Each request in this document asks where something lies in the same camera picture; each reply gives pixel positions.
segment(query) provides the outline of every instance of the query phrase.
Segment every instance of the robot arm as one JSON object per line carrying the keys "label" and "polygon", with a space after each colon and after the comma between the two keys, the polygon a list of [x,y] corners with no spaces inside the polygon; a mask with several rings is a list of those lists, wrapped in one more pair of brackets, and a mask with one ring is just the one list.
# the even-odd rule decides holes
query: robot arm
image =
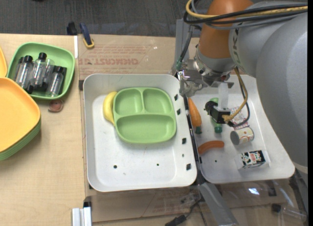
{"label": "robot arm", "polygon": [[235,68],[256,78],[268,120],[308,185],[307,3],[213,0],[202,15],[198,1],[184,15],[203,26],[194,60],[177,68],[181,95],[227,83]]}

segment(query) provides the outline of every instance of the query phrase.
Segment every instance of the banana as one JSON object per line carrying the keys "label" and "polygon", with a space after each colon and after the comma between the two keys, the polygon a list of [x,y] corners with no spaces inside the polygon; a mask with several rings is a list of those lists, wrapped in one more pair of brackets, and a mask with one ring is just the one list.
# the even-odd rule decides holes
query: banana
{"label": "banana", "polygon": [[104,98],[103,101],[103,116],[106,120],[110,121],[114,126],[114,117],[113,117],[113,101],[117,92],[112,91]]}

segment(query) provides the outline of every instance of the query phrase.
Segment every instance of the toy carrot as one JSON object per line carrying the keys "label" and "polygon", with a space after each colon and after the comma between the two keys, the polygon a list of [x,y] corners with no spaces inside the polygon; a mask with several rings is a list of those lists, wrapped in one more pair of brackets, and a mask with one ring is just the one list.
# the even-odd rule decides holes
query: toy carrot
{"label": "toy carrot", "polygon": [[193,102],[193,100],[190,97],[188,98],[188,106],[189,106],[189,114],[190,114],[190,118],[191,118],[191,124],[195,128],[195,133],[201,134],[202,133],[201,116],[200,116],[200,113],[199,113],[195,103]]}

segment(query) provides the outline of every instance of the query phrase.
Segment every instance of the green plate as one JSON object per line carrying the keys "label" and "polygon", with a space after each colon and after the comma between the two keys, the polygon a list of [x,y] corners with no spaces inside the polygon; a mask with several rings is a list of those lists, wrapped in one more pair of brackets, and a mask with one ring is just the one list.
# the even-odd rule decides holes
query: green plate
{"label": "green plate", "polygon": [[69,52],[66,49],[48,45],[48,44],[42,44],[42,43],[25,43],[22,44],[18,49],[16,50],[7,73],[8,78],[13,78],[15,73],[15,68],[17,66],[18,60],[26,55],[30,55],[33,57],[33,60],[35,61],[38,58],[39,53],[44,52],[47,54],[47,59],[52,59],[56,66],[62,66],[67,68],[65,77],[63,79],[63,88],[62,92],[54,97],[46,96],[45,92],[42,91],[33,91],[30,96],[38,99],[45,99],[45,100],[54,100],[59,99],[62,96],[64,96],[71,84],[74,70],[75,70],[75,58],[72,55],[71,52]]}
{"label": "green plate", "polygon": [[127,88],[113,103],[115,128],[129,143],[157,143],[176,133],[176,117],[169,95],[158,88]]}

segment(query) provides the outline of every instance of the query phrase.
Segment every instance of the green square tray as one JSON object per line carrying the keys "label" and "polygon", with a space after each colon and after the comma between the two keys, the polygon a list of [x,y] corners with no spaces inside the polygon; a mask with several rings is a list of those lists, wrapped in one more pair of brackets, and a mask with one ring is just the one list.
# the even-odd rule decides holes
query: green square tray
{"label": "green square tray", "polygon": [[13,58],[10,62],[7,77],[12,79],[13,75],[15,73],[15,68],[17,66],[18,60],[26,55],[30,55],[33,57],[34,60],[38,58],[39,53],[44,52],[47,54],[48,59],[52,59],[57,66],[62,66],[67,68],[65,77],[63,79],[63,89],[62,92],[54,97],[46,96],[44,92],[42,91],[36,91],[34,90],[30,96],[33,98],[38,99],[45,99],[45,100],[55,100],[59,99],[62,96],[66,94],[68,91],[68,88],[71,84],[74,70],[75,70],[75,58],[72,55],[71,52],[69,52],[66,49],[48,45],[48,44],[42,44],[42,43],[25,43],[18,47],[15,54],[13,55]]}

